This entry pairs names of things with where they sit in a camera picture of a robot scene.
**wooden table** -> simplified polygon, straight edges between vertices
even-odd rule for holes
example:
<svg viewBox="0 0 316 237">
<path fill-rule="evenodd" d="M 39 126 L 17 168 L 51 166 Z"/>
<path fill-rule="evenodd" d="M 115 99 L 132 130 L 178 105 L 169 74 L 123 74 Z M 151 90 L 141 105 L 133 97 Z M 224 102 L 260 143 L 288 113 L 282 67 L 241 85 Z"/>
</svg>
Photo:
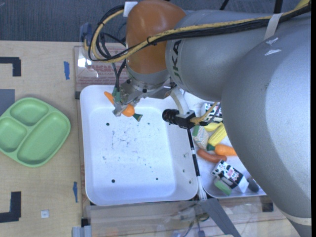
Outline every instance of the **wooden table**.
<svg viewBox="0 0 316 237">
<path fill-rule="evenodd" d="M 67 140 L 41 167 L 25 167 L 0 154 L 0 213 L 10 210 L 11 192 L 21 192 L 21 217 L 19 221 L 0 223 L 0 237 L 67 237 L 71 236 L 72 227 L 81 225 L 82 205 L 87 205 L 87 200 L 81 195 L 84 194 L 80 185 L 82 141 L 79 100 L 75 99 L 74 46 L 78 45 L 77 42 L 0 41 L 0 57 L 19 57 L 22 72 L 20 77 L 13 77 L 12 65 L 0 64 L 0 89 L 15 89 L 15 101 L 23 97 L 39 98 L 59 109 L 71 122 Z M 69 63 L 69 79 L 64 73 L 64 62 Z M 74 182 L 78 183 L 78 202 Z M 298 236 L 276 207 L 273 213 L 250 209 L 260 206 L 258 197 L 225 199 L 220 203 L 243 237 Z M 43 210 L 49 210 L 48 218 L 42 218 Z M 201 226 L 207 236 L 223 234 L 212 220 Z"/>
</svg>

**white tray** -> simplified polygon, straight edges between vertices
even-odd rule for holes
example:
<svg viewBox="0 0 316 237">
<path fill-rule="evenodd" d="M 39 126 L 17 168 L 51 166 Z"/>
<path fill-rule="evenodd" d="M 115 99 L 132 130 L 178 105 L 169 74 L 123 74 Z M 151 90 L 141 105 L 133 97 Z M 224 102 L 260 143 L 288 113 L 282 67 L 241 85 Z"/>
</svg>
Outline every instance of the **white tray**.
<svg viewBox="0 0 316 237">
<path fill-rule="evenodd" d="M 166 123 L 171 97 L 146 98 L 135 107 L 143 117 L 115 117 L 104 91 L 90 85 L 80 94 L 85 188 L 96 205 L 189 200 L 198 191 L 186 130 Z"/>
<path fill-rule="evenodd" d="M 206 191 L 206 193 L 208 193 L 210 196 L 212 196 L 214 198 L 220 198 L 220 199 L 223 199 L 223 198 L 242 198 L 242 197 L 255 197 L 255 196 L 266 195 L 266 193 L 259 186 L 258 192 L 252 192 L 250 189 L 246 189 L 246 191 L 244 193 L 241 193 L 237 189 L 232 189 L 232 193 L 228 196 L 228 195 L 224 194 L 220 189 L 218 189 L 214 185 L 215 177 L 211 174 L 211 171 L 214 169 L 216 164 L 205 161 L 204 159 L 200 158 L 199 156 L 197 157 L 197 162 L 198 162 L 204 190 Z M 249 172 L 247 171 L 245 166 L 242 164 L 239 157 L 237 157 L 237 156 L 227 157 L 226 162 L 229 165 L 231 165 L 232 167 L 234 167 L 235 169 L 237 169 L 240 173 L 242 173 L 245 176 L 245 178 L 250 177 Z"/>
</svg>

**white sticker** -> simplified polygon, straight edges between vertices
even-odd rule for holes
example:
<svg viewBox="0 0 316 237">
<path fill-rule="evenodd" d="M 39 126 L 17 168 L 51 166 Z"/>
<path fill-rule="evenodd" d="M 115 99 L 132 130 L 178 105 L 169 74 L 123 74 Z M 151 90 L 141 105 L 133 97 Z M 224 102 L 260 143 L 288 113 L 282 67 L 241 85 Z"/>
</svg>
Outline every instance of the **white sticker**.
<svg viewBox="0 0 316 237">
<path fill-rule="evenodd" d="M 138 2 L 136 1 L 128 1 L 128 2 L 125 2 L 125 5 L 124 5 L 124 12 L 123 12 L 123 17 L 127 17 L 129 12 L 132 10 L 132 8 L 138 4 Z"/>
<path fill-rule="evenodd" d="M 267 43 L 268 45 L 272 45 L 272 44 L 275 43 L 277 40 L 278 40 L 278 37 L 276 37 L 275 39 L 268 40 L 268 41 L 266 41 L 266 43 Z"/>
<path fill-rule="evenodd" d="M 281 52 L 281 49 L 271 49 L 267 53 L 265 53 L 265 56 L 273 54 L 273 53 L 279 53 Z"/>
<path fill-rule="evenodd" d="M 42 210 L 40 212 L 41 218 L 49 218 L 49 210 Z"/>
</svg>

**yellow corn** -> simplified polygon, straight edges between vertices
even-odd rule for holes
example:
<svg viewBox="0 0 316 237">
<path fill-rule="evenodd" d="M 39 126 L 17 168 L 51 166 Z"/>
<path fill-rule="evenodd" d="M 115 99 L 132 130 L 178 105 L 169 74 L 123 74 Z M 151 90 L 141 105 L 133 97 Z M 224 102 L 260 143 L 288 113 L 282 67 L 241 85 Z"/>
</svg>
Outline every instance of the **yellow corn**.
<svg viewBox="0 0 316 237">
<path fill-rule="evenodd" d="M 212 122 L 206 126 L 204 126 L 204 129 L 207 131 L 207 132 L 212 132 L 212 131 L 215 131 L 216 128 L 218 128 L 222 123 L 216 123 L 216 122 Z"/>
<path fill-rule="evenodd" d="M 216 146 L 227 136 L 226 129 L 224 124 L 221 123 L 220 126 L 216 129 L 216 131 L 209 137 L 208 143 L 212 146 Z"/>
</svg>

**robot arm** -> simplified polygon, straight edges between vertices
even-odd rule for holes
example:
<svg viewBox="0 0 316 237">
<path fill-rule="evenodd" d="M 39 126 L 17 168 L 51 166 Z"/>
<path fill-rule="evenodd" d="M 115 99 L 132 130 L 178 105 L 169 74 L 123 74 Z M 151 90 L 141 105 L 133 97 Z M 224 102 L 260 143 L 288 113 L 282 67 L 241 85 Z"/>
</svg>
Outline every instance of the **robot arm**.
<svg viewBox="0 0 316 237">
<path fill-rule="evenodd" d="M 118 58 L 130 79 L 116 100 L 125 107 L 171 95 L 179 112 L 167 110 L 164 120 L 186 129 L 195 115 L 179 88 L 221 102 L 240 160 L 301 236 L 311 236 L 310 11 L 311 2 L 284 13 L 266 38 L 271 15 L 142 1 L 128 15 L 127 52 Z"/>
</svg>

